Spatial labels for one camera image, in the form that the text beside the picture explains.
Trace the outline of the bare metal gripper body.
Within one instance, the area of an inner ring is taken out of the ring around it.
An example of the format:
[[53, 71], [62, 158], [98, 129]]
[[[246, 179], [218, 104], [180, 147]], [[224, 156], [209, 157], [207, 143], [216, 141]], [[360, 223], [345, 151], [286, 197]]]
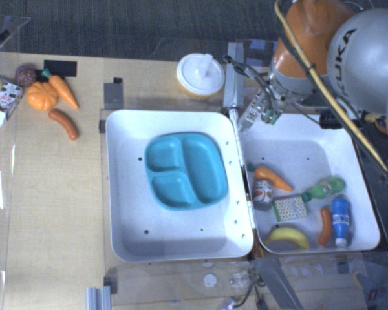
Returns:
[[237, 125], [241, 132], [246, 132], [259, 118], [263, 123], [274, 125], [279, 117], [280, 108], [271, 90], [260, 89], [253, 95]]

